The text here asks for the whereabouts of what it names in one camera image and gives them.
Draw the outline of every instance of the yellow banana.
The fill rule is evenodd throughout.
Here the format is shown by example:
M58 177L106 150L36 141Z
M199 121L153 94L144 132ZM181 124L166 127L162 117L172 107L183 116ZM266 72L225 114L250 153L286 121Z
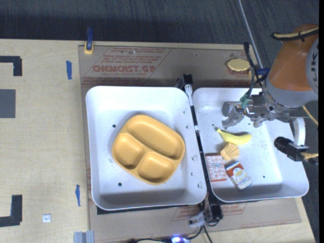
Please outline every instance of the yellow banana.
M233 143L236 145L243 145L248 143L252 135L251 134L243 134L243 135L234 135L228 132L224 132L221 129L218 129L217 132L222 136L223 140L229 143Z

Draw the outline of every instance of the metal plate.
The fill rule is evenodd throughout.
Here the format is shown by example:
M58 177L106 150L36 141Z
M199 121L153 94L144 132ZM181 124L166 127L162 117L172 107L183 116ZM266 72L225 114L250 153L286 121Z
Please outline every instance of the metal plate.
M193 205L207 190L188 97L176 88L91 88L86 95L92 197L104 210ZM151 116L184 140L184 157L161 185L147 184L122 169L111 155L120 129L138 114Z
M246 91L247 89L238 88L200 88L193 93L193 104L205 154L219 152L225 145L220 134L216 132L218 128L223 129L222 120L226 119L222 114L223 103L239 101ZM249 143L239 146L240 155L237 160L251 177L253 185L238 190L229 179L212 182L212 189L217 198L234 203L298 197L307 193L309 183L303 164L292 161L273 145L273 141L279 136L294 140L289 124L273 120L265 121L263 126L254 128L250 119L245 117L227 131L252 134Z

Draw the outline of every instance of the seashell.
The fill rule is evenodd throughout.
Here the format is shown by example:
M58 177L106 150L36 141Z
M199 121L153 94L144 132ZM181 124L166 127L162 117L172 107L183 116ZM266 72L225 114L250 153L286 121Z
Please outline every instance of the seashell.
M233 143L227 143L221 150L220 154L226 161L237 158L239 155L238 146Z

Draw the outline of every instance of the beige tabletop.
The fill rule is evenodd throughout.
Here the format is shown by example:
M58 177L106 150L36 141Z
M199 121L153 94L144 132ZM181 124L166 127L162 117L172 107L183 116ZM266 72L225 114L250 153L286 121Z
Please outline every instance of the beige tabletop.
M90 229L87 192L80 191L81 206L75 195L76 185L87 187L78 62L78 46L83 44L0 40L0 56L20 56L23 68L22 76L13 76L13 64L0 63L0 89L16 90L15 118L0 118L0 217L10 215L12 195L23 197L22 222L0 227L1 242L73 242L75 231ZM66 61L72 63L72 79L67 78ZM214 242L315 242L301 198L296 203L300 223L213 232L210 236ZM51 214L51 222L43 222L43 214ZM202 234L192 242L208 240Z

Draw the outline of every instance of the orange plate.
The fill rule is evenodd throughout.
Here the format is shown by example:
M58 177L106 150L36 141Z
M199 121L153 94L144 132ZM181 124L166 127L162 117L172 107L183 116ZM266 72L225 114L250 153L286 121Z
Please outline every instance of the orange plate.
M169 180L184 153L185 144L178 133L143 114L130 118L112 145L116 163L152 185Z

